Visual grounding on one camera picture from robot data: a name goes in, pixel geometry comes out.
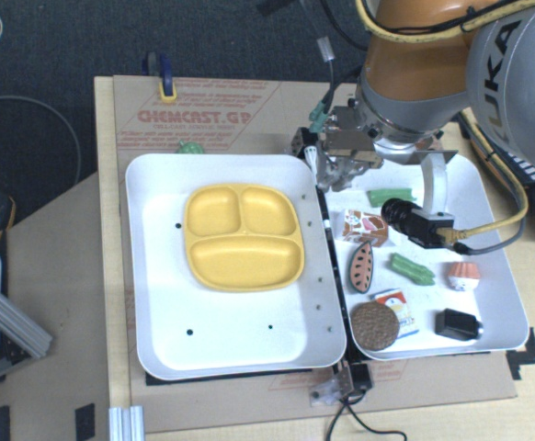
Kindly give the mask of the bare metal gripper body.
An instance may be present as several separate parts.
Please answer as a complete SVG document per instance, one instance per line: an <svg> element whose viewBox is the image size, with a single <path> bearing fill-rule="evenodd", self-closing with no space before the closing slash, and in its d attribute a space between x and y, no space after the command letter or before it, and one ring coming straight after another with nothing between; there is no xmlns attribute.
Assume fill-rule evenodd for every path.
<svg viewBox="0 0 535 441"><path fill-rule="evenodd" d="M379 169L384 157L368 131L356 124L354 110L335 107L320 133L320 157L327 169Z"/></svg>

